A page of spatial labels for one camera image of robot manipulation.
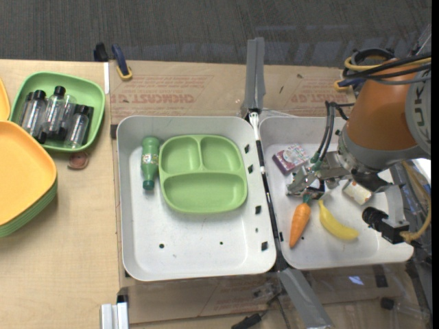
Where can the black cylinder on white bracket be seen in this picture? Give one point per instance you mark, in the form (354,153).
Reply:
(385,223)

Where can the purple and white carton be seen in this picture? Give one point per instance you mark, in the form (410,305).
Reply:
(288,158)

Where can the clear plastic bottle black cap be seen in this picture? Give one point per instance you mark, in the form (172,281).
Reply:
(69,106)
(54,110)
(77,129)
(34,113)

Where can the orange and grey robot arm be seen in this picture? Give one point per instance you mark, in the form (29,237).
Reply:
(380,115)

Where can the green divided plate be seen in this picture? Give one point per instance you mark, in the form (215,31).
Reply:
(202,190)

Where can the yellow square plate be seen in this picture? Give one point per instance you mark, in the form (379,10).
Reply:
(2,101)
(24,173)

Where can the brown cardboard board red print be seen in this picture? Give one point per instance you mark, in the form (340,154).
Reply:
(192,91)

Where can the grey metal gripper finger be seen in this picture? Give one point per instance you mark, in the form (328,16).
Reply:
(315,178)
(295,185)

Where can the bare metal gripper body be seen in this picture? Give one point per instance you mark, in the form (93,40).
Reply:
(337,168)

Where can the green square plate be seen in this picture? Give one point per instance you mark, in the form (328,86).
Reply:
(87,91)
(31,223)

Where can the white can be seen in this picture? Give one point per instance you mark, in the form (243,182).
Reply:
(356,192)

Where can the white plastic tray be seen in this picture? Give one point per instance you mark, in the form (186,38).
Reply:
(192,245)
(329,252)

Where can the orange carrot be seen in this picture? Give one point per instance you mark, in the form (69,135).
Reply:
(299,221)

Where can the green plastic bottle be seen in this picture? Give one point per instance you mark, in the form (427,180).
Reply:
(150,159)

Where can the yellow banana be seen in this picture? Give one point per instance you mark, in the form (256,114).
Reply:
(334,226)

